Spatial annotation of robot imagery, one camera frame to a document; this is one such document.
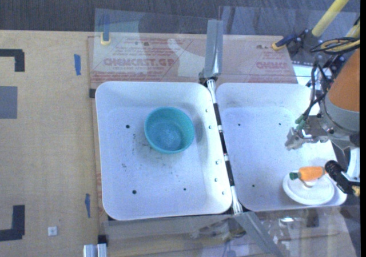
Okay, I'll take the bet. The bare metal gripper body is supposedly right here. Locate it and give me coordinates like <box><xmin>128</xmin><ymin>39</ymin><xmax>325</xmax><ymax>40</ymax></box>
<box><xmin>302</xmin><ymin>115</ymin><xmax>348</xmax><ymax>144</ymax></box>

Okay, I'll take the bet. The white plastic tray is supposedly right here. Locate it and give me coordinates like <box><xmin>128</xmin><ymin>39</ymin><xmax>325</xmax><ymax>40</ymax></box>
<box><xmin>94</xmin><ymin>81</ymin><xmax>233</xmax><ymax>222</ymax></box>
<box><xmin>214</xmin><ymin>82</ymin><xmax>348</xmax><ymax>213</ymax></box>

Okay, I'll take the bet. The orange carrot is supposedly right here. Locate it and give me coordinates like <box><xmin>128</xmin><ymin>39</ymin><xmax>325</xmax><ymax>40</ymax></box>
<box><xmin>289</xmin><ymin>166</ymin><xmax>328</xmax><ymax>182</ymax></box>

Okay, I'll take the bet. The brown cardboard board red print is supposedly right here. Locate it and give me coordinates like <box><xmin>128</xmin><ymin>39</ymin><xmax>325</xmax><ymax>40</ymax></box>
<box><xmin>87</xmin><ymin>34</ymin><xmax>354</xmax><ymax>252</ymax></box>

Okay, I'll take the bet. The teal bowl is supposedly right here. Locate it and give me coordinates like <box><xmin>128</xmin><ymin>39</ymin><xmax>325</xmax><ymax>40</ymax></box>
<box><xmin>144</xmin><ymin>106</ymin><xmax>196</xmax><ymax>155</ymax></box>

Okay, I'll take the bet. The black cylinder on white bracket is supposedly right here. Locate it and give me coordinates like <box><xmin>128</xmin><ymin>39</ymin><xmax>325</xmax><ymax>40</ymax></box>
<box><xmin>324</xmin><ymin>147</ymin><xmax>360</xmax><ymax>195</ymax></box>

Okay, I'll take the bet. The white round lid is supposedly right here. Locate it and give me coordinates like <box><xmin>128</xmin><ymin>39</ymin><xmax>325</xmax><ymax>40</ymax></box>
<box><xmin>282</xmin><ymin>170</ymin><xmax>336</xmax><ymax>206</ymax></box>

